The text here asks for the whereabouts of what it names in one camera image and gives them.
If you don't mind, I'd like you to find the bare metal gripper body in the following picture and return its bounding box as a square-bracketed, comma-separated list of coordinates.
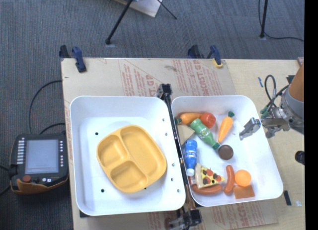
[260, 98, 305, 135]

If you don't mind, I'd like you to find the orange carrot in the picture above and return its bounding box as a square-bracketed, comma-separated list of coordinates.
[174, 112, 207, 126]
[217, 111, 236, 144]

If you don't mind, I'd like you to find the white plastic tray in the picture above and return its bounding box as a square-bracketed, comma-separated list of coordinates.
[69, 95, 187, 217]
[170, 94, 284, 208]

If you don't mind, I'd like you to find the brown biscuit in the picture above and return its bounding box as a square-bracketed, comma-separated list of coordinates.
[218, 144, 235, 161]

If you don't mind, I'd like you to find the red tomato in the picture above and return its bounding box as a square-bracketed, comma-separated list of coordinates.
[200, 112, 217, 129]

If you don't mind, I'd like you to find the green bottle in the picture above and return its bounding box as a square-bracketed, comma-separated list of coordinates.
[189, 117, 221, 150]

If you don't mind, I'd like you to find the orange ball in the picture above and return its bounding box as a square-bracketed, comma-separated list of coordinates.
[234, 169, 252, 188]

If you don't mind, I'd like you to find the orange sausage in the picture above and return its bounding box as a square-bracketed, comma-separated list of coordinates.
[223, 164, 236, 195]
[188, 175, 223, 196]

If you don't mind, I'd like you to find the orange cheese slice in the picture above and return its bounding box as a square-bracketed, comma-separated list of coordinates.
[233, 184, 255, 200]

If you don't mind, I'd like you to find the blue bottle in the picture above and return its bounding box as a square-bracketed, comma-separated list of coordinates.
[182, 139, 198, 177]

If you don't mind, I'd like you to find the tan bread slice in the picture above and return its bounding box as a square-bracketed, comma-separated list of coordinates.
[177, 124, 196, 148]

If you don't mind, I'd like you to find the pizza slice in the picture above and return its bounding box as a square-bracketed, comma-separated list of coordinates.
[194, 162, 226, 190]

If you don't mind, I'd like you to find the brown cardboard board red print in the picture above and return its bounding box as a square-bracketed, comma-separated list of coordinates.
[61, 58, 279, 230]

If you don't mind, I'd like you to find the yellow divided plate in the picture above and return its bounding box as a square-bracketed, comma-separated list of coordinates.
[95, 124, 168, 194]

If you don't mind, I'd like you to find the black block with thin wires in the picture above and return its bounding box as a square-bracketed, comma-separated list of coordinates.
[165, 208, 203, 230]
[156, 83, 173, 100]

